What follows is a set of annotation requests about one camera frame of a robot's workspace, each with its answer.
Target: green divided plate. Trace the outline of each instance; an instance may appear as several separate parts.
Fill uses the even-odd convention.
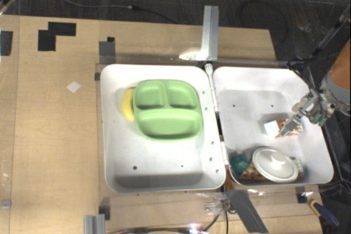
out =
[[[196,90],[179,80],[147,80],[133,96],[135,124],[150,140],[182,140],[201,133],[202,112]]]

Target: green object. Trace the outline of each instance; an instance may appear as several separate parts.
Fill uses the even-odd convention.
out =
[[[202,112],[196,90],[178,80],[147,80],[133,95],[135,124],[149,140],[183,140],[201,133]]]
[[[244,154],[239,154],[230,159],[230,165],[236,173],[242,174],[248,167],[248,160]]]

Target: wooden table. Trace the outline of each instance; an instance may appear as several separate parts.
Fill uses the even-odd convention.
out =
[[[9,163],[0,167],[0,176],[4,177],[1,169],[6,169],[9,178],[1,186],[0,197],[12,200],[10,209],[0,209],[0,233],[83,233],[84,216],[96,215],[100,203],[94,80],[99,41],[114,37],[117,57],[141,55],[163,60],[199,48],[202,27],[4,15],[0,21],[2,30],[14,32],[13,52],[2,56],[0,62],[0,105],[6,113],[0,115],[0,148],[7,147],[1,157]],[[38,30],[47,30],[49,21],[76,23],[77,35],[58,36],[55,52],[39,52]],[[220,28],[218,55],[275,60],[267,30]],[[81,85],[75,93],[66,88],[72,82]],[[10,106],[15,106],[16,114],[11,114]],[[6,193],[5,187],[12,192]],[[307,191],[320,201],[315,186]],[[270,233],[286,233],[287,229],[290,233],[321,233],[319,219],[306,204],[297,204],[294,189],[278,190],[277,196],[273,196],[274,190],[267,192],[271,196],[252,200]],[[147,211],[124,217],[123,227],[137,226],[140,215],[155,224],[161,205],[146,203]],[[186,212],[200,222],[213,218],[196,205]],[[237,215],[229,219],[230,233],[246,233]],[[223,217],[211,233],[225,233]]]

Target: white diamond sticker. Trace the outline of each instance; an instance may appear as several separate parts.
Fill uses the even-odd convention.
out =
[[[72,93],[75,93],[78,91],[78,89],[81,87],[82,85],[80,85],[78,82],[73,81],[71,84],[69,84],[66,88],[71,91]]]

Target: metal pot lid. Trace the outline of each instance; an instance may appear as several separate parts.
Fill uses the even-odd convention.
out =
[[[271,181],[288,183],[297,179],[298,170],[293,160],[276,149],[261,147],[255,150],[252,162],[257,171]]]

